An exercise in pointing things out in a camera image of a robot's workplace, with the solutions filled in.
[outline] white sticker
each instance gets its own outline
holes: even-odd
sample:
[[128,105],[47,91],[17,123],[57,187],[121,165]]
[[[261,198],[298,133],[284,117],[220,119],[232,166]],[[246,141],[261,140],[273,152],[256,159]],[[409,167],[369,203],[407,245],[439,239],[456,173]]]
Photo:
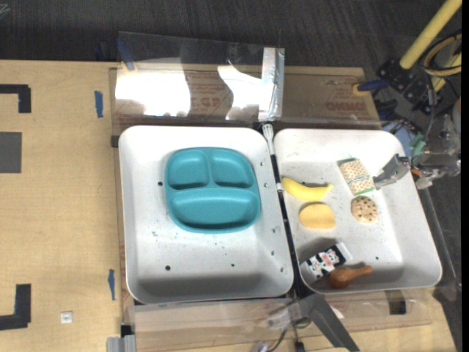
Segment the white sticker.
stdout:
[[72,323],[73,322],[73,312],[61,312],[60,313],[60,323]]

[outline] gray carpet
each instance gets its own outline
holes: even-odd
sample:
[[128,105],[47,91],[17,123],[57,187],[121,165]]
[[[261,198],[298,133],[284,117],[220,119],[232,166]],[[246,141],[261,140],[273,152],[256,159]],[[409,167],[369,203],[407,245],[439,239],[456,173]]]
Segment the gray carpet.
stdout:
[[[384,61],[407,50],[444,1],[0,0],[11,7],[0,21],[0,59],[94,60],[98,43],[112,50],[122,30],[279,45],[287,49],[288,65],[362,67],[373,78]],[[441,35],[461,25],[459,11]],[[443,283],[461,282],[460,177],[437,182],[429,193],[443,230],[435,238]],[[422,197],[430,218],[432,206]],[[462,350],[458,296],[446,306]]]

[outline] blue tape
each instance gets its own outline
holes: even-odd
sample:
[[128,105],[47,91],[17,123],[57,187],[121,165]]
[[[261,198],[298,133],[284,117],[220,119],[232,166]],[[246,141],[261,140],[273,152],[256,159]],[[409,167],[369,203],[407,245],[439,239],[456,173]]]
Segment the blue tape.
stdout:
[[130,51],[127,45],[124,42],[122,42],[120,39],[117,39],[116,43],[117,43],[117,50],[119,51],[122,61],[125,63],[125,66],[127,67],[127,69],[130,72],[132,70],[135,70],[135,67],[133,66],[132,55],[130,54]]
[[112,301],[116,301],[116,280],[114,279],[114,270],[112,268],[109,269],[108,283],[109,289],[111,290]]
[[388,86],[388,82],[383,81],[382,79],[375,79],[358,86],[358,91],[373,91],[378,89],[385,89]]
[[103,118],[104,106],[103,106],[103,93],[101,91],[95,91],[95,107],[96,107],[97,118],[98,119]]

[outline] yellow toy banana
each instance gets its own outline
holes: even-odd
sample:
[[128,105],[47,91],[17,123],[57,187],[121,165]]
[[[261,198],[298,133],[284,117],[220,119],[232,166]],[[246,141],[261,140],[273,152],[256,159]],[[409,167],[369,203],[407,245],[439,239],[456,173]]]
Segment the yellow toy banana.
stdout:
[[328,184],[326,186],[315,186],[312,188],[297,183],[296,181],[289,179],[288,177],[284,177],[283,179],[281,179],[281,184],[284,187],[285,191],[290,193],[292,196],[310,202],[320,201],[322,198],[324,198],[326,193],[328,193],[333,188],[332,184]]

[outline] white sink basin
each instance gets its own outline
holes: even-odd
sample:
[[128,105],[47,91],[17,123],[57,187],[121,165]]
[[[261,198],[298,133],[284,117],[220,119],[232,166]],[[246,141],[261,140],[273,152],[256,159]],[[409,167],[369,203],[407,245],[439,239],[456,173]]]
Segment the white sink basin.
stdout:
[[348,266],[371,265],[372,275],[356,279],[341,290],[330,288],[326,277],[309,287],[318,293],[357,293],[436,285],[442,274],[440,259],[418,198],[412,175],[379,191],[367,193],[378,207],[375,223],[362,224],[350,212],[352,195],[338,162],[359,158],[371,176],[404,149],[395,136],[383,131],[285,129],[274,139],[279,172],[306,183],[334,185],[322,202],[336,217],[332,230],[301,225],[298,211],[304,202],[285,194],[285,204],[299,262],[341,241],[353,259]]
[[[230,233],[195,233],[176,225],[164,175],[178,150],[220,147],[243,154],[259,185],[261,213]],[[275,297],[293,283],[287,237],[267,142],[247,128],[136,126],[119,140],[129,291],[157,304]]]

